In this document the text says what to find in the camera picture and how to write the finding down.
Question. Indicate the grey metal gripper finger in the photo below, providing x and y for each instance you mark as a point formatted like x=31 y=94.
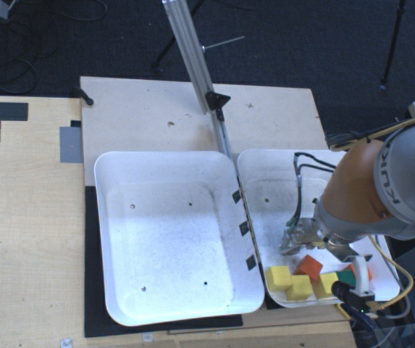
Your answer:
x=301 y=248
x=287 y=245

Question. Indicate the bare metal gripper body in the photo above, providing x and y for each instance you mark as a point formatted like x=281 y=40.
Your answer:
x=306 y=230

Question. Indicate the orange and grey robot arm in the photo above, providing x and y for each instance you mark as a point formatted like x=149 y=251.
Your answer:
x=359 y=183

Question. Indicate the red cube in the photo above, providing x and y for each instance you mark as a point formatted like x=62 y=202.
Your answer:
x=350 y=267
x=309 y=266

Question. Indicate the yellow cube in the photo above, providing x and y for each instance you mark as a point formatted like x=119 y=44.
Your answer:
x=324 y=284
x=279 y=277
x=298 y=288

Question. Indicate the green cube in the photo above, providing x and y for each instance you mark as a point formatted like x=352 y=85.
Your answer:
x=347 y=277

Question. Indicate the white plastic tray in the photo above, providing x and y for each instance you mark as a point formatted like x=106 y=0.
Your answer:
x=272 y=183
x=171 y=241

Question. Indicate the pale wood board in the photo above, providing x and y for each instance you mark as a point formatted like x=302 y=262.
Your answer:
x=149 y=118

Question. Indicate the black cylinder on white bracket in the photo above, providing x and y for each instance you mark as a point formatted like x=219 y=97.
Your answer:
x=361 y=277

